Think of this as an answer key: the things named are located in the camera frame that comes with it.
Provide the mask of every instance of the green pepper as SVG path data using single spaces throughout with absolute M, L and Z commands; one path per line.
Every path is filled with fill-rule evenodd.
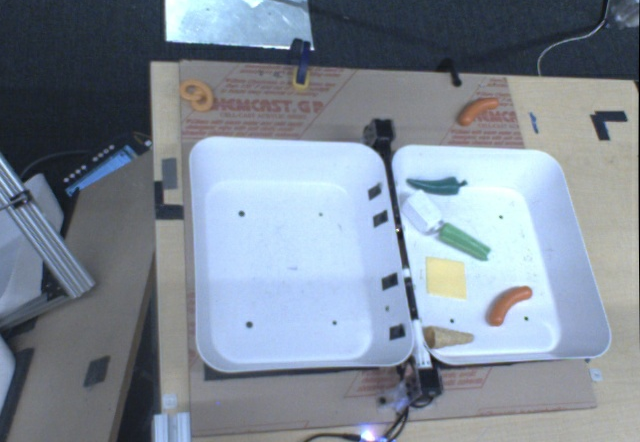
M 419 190 L 433 193 L 434 195 L 457 195 L 467 181 L 458 182 L 455 177 L 446 177 L 438 181 L 424 181 L 422 179 L 407 179 L 407 184 Z
M 445 223 L 442 226 L 438 237 L 443 243 L 462 250 L 476 259 L 481 261 L 489 260 L 491 248 L 450 223 Z

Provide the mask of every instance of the yellow square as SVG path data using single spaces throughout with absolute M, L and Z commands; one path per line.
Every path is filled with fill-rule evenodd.
M 467 299 L 467 279 L 464 263 L 427 257 L 427 292 L 446 298 Z

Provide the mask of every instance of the white tray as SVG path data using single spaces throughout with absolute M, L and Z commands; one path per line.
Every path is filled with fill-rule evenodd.
M 191 152 L 190 175 L 196 343 L 208 365 L 406 360 L 413 333 L 385 169 L 372 149 L 208 138 Z
M 471 344 L 431 353 L 452 365 L 596 357 L 611 334 L 560 165 L 535 150 L 403 147 L 393 159 L 400 202 L 407 178 L 468 181 L 454 196 L 430 195 L 443 219 L 491 247 L 479 261 L 403 220 L 424 326 L 470 332 Z M 465 263 L 467 299 L 429 295 L 425 258 Z M 487 323 L 492 301 L 516 286 L 533 290 L 500 327 Z

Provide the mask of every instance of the dark background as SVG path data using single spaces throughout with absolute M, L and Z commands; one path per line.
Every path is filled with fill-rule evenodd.
M 535 75 L 543 49 L 591 30 L 604 0 L 309 2 L 315 65 L 433 71 L 449 57 L 461 72 Z M 0 0 L 0 152 L 19 171 L 53 152 L 97 149 L 122 133 L 149 133 L 154 60 L 283 63 L 286 57 L 284 51 L 166 43 L 164 0 Z M 638 28 L 612 26 L 558 47 L 543 71 L 637 80 Z M 36 171 L 64 172 L 72 165 L 51 161 Z M 153 319 L 122 440 L 148 436 L 152 327 Z

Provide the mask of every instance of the orange sausage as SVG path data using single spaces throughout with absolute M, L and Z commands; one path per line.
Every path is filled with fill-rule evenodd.
M 504 318 L 509 309 L 516 303 L 528 300 L 533 296 L 533 291 L 529 286 L 514 287 L 502 293 L 493 303 L 489 311 L 489 324 L 491 326 L 500 326 L 504 322 Z
M 458 124 L 461 126 L 470 125 L 480 113 L 487 110 L 494 110 L 500 105 L 496 97 L 486 97 L 469 103 L 458 115 Z
M 180 83 L 180 97 L 190 101 L 195 111 L 209 111 L 213 108 L 213 92 L 203 81 L 185 79 Z

